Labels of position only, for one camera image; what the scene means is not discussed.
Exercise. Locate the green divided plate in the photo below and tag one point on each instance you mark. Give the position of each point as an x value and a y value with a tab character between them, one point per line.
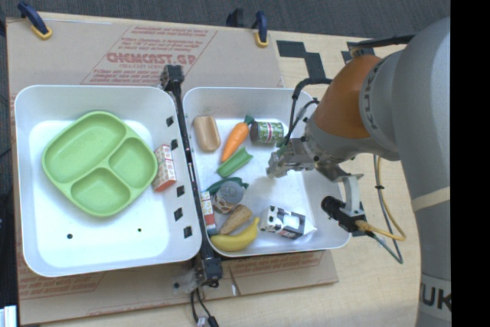
92	149

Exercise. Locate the red and white carton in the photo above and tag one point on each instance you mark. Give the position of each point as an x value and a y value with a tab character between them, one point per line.
208	212

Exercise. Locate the black cylinder on white bracket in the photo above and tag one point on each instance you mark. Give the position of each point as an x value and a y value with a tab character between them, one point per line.
338	211

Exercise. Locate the green labelled can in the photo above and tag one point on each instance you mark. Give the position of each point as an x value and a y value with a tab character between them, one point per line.
268	132

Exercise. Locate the green celery stick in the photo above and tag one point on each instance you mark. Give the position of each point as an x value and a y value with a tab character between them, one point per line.
234	162

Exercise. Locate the yellow banana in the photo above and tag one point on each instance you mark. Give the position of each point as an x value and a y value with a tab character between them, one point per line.
235	241

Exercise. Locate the thin black and white rod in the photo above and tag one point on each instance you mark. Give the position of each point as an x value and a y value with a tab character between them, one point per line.
187	161

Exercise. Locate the tan toy bread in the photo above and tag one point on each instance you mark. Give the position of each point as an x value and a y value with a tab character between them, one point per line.
206	134

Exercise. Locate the brown cardboard board red print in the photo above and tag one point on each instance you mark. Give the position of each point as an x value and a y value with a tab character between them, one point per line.
237	50

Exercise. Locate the silver can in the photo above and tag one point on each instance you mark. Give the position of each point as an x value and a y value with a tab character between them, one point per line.
227	197

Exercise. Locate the tan ice cream cone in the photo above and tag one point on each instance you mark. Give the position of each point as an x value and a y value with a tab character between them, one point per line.
236	219

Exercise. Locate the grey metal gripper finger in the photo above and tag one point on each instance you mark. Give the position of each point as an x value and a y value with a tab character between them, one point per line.
278	157
274	170

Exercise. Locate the orange carrot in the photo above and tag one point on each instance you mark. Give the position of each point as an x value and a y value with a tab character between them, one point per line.
234	139

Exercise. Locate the small orange and white carton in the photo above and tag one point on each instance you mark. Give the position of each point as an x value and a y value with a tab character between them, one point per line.
165	175
164	153

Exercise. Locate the white plastic tray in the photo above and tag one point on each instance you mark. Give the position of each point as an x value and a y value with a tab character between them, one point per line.
275	199
103	241

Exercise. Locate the black and white milk carton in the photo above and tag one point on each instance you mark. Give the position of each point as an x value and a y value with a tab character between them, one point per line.
285	223

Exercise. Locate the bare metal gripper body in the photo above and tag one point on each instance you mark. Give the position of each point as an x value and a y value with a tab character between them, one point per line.
302	157

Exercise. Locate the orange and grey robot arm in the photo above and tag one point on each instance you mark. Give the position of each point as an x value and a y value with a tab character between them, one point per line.
406	103

